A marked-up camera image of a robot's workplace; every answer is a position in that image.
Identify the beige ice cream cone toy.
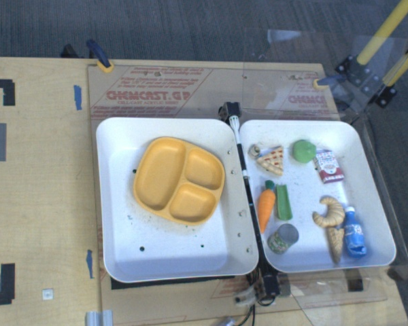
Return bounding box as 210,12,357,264
326,227,345,265

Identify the white plastic tray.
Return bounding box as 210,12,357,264
95,116,260,284
239,119,397,274

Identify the pizza slice toy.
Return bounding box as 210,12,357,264
256,145,285,177

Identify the beige croissant toy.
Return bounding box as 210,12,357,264
312,196,346,230

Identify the green celery stick toy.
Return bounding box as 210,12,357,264
275,183,294,221

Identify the blue plastic bottle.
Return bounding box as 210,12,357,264
342,206,368,259

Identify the orange carrot toy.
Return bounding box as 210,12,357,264
257,179,277,234

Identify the red and white carton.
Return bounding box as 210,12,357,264
313,148,345,185

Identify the small can green label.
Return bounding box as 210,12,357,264
267,223,300,255

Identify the black block with thin wires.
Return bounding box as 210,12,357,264
218,101,242,121
254,272,282,302

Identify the green round toy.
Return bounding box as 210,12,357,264
291,139,317,164

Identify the thin black and white rod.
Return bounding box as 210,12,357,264
228,115,267,272

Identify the brown cardboard board red print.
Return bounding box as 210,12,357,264
87,62,388,323

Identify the yellow divided plate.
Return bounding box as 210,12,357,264
133,137,226,226

